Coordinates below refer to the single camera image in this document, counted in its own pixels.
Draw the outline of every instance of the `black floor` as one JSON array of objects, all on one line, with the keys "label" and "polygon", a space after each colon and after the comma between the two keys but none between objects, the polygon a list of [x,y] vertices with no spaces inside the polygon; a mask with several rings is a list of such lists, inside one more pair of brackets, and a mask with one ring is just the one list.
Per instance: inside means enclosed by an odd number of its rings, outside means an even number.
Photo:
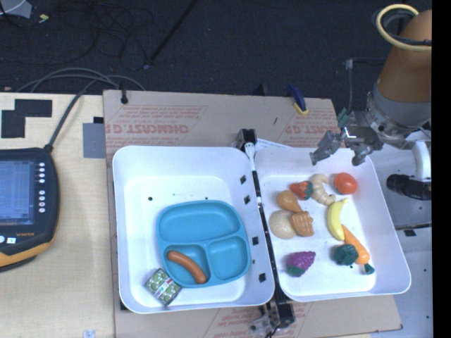
[{"label": "black floor", "polygon": [[[94,74],[78,70],[84,68],[125,76],[112,80],[126,89],[161,92],[249,95],[264,84],[267,95],[284,96],[294,84],[307,97],[332,99],[337,113],[350,95],[345,61],[375,61],[352,70],[353,109],[362,110],[390,51],[373,14],[398,3],[418,11],[432,8],[432,0],[27,2],[32,5],[27,18],[0,10],[0,91],[29,92],[29,82],[75,68],[33,91],[76,93]],[[162,46],[190,4],[192,10]],[[110,88],[99,82],[88,92]]]}]

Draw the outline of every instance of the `toy food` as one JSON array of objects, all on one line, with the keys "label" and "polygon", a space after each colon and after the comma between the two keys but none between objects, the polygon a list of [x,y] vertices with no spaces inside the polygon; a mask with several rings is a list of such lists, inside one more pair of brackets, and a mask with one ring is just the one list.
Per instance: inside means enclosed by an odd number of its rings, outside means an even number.
[{"label": "toy food", "polygon": [[295,193],[299,199],[307,200],[313,193],[313,184],[308,180],[300,183],[292,183],[290,185],[290,190]]},{"label": "toy food", "polygon": [[302,211],[299,203],[297,202],[296,194],[291,190],[284,190],[277,195],[277,204],[287,211],[292,211],[293,213],[299,213]]},{"label": "toy food", "polygon": [[340,265],[352,265],[358,257],[352,244],[342,244],[333,253],[333,260]]},{"label": "toy food", "polygon": [[335,201],[335,195],[328,195],[324,190],[323,183],[329,183],[328,178],[324,174],[313,174],[310,177],[310,182],[313,184],[311,197],[318,203],[329,206]]},{"label": "toy food", "polygon": [[154,272],[144,286],[165,305],[170,304],[182,289],[161,268]]},{"label": "toy food", "polygon": [[342,226],[343,226],[343,232],[345,233],[345,243],[353,245],[355,250],[359,254],[357,259],[355,260],[355,263],[362,264],[365,267],[366,274],[374,273],[374,268],[368,264],[369,252],[365,249],[365,247],[362,245],[362,243],[360,243],[360,241],[344,225],[342,225]]},{"label": "toy food", "polygon": [[275,211],[269,217],[269,229],[272,233],[282,239],[291,239],[296,235],[295,230],[290,222],[292,212],[290,211]]},{"label": "toy food", "polygon": [[300,277],[313,264],[316,253],[314,251],[298,251],[291,253],[286,260],[287,273],[292,277]]},{"label": "toy food", "polygon": [[193,261],[189,256],[186,256],[179,251],[169,251],[166,254],[168,260],[178,263],[191,273],[197,284],[204,284],[206,282],[206,275],[204,271]]},{"label": "toy food", "polygon": [[314,234],[313,230],[313,218],[308,211],[302,211],[294,213],[290,217],[290,222],[298,235],[303,237],[311,237]]},{"label": "toy food", "polygon": [[345,233],[343,232],[343,227],[340,222],[340,214],[343,205],[347,202],[347,198],[340,201],[334,201],[327,208],[327,227],[329,232],[337,240],[345,240]]},{"label": "toy food", "polygon": [[348,173],[338,173],[333,178],[333,185],[341,194],[353,194],[357,190],[357,181]]}]

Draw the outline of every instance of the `touch screen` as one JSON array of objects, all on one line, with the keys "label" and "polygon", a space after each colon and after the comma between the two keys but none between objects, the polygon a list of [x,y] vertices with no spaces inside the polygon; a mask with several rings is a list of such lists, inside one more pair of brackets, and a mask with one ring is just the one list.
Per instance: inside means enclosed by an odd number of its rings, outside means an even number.
[{"label": "touch screen", "polygon": [[0,225],[34,223],[34,169],[33,161],[0,161]]}]

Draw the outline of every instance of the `toy tomato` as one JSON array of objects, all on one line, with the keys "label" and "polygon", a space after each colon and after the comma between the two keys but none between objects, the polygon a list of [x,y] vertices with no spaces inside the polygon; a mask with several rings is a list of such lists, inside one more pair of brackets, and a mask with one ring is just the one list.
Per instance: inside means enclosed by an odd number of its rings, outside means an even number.
[{"label": "toy tomato", "polygon": [[307,200],[313,193],[313,184],[308,180],[290,185],[290,190],[295,193],[299,199]]},{"label": "toy tomato", "polygon": [[357,181],[348,173],[336,174],[333,184],[341,194],[352,194],[357,190]]}]

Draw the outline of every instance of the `blue plate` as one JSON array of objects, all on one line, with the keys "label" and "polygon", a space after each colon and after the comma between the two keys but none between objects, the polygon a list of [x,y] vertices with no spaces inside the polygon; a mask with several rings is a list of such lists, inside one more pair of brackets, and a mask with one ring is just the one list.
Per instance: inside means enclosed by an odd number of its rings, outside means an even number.
[{"label": "blue plate", "polygon": [[[224,201],[190,201],[163,209],[156,221],[156,238],[166,272],[182,287],[231,282],[249,269],[249,243],[241,217]],[[168,260],[171,250],[194,260],[206,282],[196,283],[186,268]]]}]

